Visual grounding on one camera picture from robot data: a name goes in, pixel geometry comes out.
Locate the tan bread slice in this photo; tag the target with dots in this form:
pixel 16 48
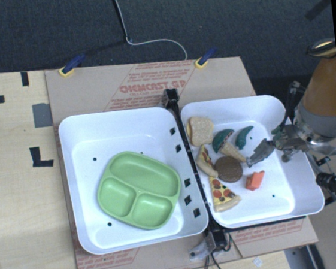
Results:
pixel 200 130

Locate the teal curved toy vegetable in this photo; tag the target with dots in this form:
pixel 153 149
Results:
pixel 242 139

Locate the orange toy carton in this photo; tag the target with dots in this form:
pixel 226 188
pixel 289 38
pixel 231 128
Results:
pixel 254 180

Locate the brown cardboard board, red print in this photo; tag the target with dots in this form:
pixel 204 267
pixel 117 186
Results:
pixel 96 90

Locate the brown round biscuit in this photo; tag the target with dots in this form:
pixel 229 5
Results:
pixel 228 169

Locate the white plastic tray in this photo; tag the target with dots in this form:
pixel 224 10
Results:
pixel 119 130
pixel 254 208

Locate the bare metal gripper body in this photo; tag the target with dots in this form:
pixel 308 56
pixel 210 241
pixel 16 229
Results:
pixel 292 140

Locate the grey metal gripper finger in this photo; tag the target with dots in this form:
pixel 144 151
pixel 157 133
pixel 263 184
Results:
pixel 260 153

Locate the teal ice cream cone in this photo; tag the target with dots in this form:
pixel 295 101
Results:
pixel 223 142

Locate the pepperoni pizza slice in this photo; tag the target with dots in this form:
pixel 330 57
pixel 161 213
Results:
pixel 221 195
pixel 205 161

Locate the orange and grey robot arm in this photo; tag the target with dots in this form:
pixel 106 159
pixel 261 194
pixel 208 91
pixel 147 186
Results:
pixel 322 89

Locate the green divided plate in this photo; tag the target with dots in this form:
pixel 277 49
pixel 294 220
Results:
pixel 138 188

